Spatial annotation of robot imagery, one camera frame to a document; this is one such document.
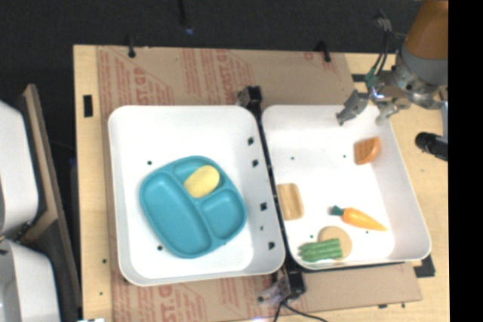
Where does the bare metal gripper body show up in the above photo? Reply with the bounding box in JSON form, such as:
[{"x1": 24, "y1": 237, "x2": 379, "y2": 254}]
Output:
[{"x1": 368, "y1": 65, "x2": 449, "y2": 110}]

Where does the orange toy waffle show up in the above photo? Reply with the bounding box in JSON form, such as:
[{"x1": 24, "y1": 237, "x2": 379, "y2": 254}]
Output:
[{"x1": 352, "y1": 136, "x2": 382, "y2": 166}]

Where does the white plastic tray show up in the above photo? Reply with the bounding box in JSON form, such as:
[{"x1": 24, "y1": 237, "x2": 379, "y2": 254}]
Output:
[
  {"x1": 260, "y1": 103, "x2": 433, "y2": 272},
  {"x1": 107, "y1": 103, "x2": 287, "y2": 287}
]

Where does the orange carrot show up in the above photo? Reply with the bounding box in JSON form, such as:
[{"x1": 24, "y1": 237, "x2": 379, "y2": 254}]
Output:
[{"x1": 331, "y1": 204, "x2": 389, "y2": 232}]

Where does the tan toy bread slice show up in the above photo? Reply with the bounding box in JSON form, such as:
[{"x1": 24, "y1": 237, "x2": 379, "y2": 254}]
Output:
[{"x1": 275, "y1": 182, "x2": 306, "y2": 222}]

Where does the tan round biscuit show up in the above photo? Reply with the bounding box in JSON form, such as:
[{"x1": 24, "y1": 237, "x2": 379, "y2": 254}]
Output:
[{"x1": 317, "y1": 225, "x2": 354, "y2": 262}]

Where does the brown cardboard board red print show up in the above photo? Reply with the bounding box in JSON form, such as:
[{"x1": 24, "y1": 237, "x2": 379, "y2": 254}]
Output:
[{"x1": 95, "y1": 44, "x2": 424, "y2": 322}]

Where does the green toy asparagus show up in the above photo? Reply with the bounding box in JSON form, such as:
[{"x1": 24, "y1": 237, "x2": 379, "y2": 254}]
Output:
[{"x1": 297, "y1": 238, "x2": 345, "y2": 263}]

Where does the yellow oval toy food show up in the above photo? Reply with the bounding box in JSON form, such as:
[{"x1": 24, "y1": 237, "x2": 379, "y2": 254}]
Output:
[{"x1": 183, "y1": 164, "x2": 221, "y2": 199}]

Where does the blue divided plate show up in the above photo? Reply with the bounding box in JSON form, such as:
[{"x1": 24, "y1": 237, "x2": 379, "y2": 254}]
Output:
[{"x1": 137, "y1": 155, "x2": 249, "y2": 260}]

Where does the black cylinder on white bracket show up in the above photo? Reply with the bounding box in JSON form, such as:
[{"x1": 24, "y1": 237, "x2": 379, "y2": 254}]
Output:
[{"x1": 414, "y1": 98, "x2": 450, "y2": 163}]

